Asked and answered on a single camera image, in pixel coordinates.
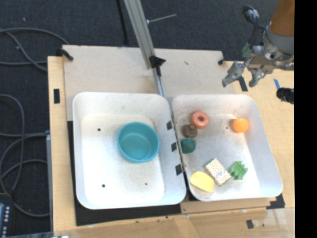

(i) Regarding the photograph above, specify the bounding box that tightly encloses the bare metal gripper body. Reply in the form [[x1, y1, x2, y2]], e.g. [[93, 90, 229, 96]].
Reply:
[[244, 42, 295, 74]]

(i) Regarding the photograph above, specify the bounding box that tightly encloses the orange ball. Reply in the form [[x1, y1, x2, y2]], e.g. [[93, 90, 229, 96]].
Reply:
[[232, 117, 250, 134]]

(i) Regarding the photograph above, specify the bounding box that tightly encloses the pink doughnut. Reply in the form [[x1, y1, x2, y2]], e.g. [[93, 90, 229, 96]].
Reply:
[[190, 111, 210, 130]]

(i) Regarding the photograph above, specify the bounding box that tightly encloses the white plastic tray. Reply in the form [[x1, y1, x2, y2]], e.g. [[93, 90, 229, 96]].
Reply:
[[72, 91, 187, 210], [171, 93, 284, 202]]

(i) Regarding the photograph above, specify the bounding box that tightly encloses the brown doughnut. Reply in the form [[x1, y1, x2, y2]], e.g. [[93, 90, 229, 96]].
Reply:
[[182, 124, 198, 139]]

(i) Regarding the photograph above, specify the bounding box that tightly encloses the thin black and white rod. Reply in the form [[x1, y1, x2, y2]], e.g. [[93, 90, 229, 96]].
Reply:
[[153, 67, 191, 197]]

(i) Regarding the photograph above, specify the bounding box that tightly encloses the black block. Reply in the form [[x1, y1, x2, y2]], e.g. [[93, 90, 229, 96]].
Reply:
[[149, 55, 167, 70]]

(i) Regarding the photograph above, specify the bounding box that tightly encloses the dark green toy pepper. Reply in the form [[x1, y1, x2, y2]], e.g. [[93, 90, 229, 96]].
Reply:
[[180, 137, 197, 155]]

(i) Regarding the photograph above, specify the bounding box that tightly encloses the green jagged toy leaf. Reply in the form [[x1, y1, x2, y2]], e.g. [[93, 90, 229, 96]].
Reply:
[[229, 160, 249, 181]]

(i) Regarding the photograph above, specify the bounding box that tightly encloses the white patterned carton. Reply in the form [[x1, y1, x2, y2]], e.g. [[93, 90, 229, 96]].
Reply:
[[204, 158, 232, 187]]

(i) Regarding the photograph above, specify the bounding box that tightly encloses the yellow toy mango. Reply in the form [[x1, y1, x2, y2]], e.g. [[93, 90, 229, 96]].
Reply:
[[189, 171, 216, 194]]

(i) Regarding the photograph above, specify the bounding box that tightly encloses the teal bowl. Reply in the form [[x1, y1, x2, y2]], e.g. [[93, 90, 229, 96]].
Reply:
[[116, 121, 160, 164]]

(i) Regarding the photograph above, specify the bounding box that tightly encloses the pale flat board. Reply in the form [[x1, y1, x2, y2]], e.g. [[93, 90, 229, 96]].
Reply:
[[61, 44, 278, 214]]

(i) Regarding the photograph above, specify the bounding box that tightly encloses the black cylinder on white bracket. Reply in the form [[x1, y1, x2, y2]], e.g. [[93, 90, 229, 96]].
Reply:
[[276, 87, 295, 105]]

